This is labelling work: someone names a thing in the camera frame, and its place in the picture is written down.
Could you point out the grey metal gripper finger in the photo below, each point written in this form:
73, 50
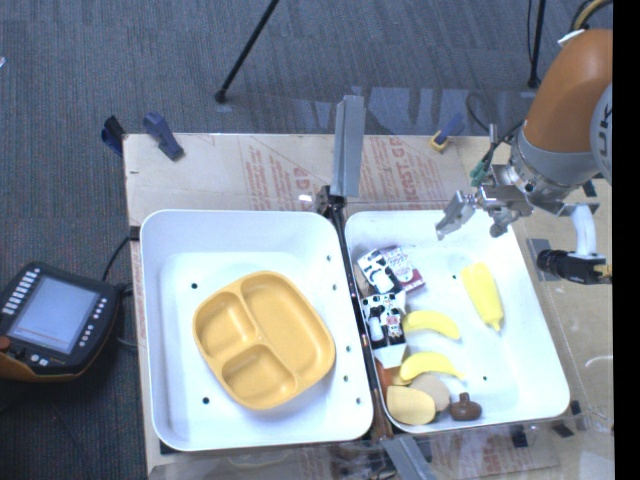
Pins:
501, 224
452, 215

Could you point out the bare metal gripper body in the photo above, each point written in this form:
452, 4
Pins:
515, 190

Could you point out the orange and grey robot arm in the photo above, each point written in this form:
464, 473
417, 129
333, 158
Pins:
565, 98

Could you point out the yellow squeeze bottle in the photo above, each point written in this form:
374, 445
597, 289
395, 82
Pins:
482, 290

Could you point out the red and white carton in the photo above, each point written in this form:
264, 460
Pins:
407, 268

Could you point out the cow print milk carton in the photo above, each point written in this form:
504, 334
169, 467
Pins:
377, 270
384, 323

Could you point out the yellow banana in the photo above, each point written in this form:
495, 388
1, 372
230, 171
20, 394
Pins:
427, 363
432, 322

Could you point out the white plastic tray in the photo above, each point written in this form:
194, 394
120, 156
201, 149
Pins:
520, 348
240, 238

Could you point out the beige round biscuit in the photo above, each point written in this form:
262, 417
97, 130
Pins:
435, 388

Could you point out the brown sausage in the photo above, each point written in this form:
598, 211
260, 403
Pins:
383, 377

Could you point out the yellow bread slice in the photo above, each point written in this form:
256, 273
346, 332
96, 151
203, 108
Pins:
410, 405

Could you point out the brown cardboard board red print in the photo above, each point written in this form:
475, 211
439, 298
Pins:
240, 173

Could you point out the yellow divided plate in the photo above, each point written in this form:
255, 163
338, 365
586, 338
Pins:
265, 340

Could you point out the black cylinder on white bracket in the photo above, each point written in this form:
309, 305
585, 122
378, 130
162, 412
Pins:
570, 263

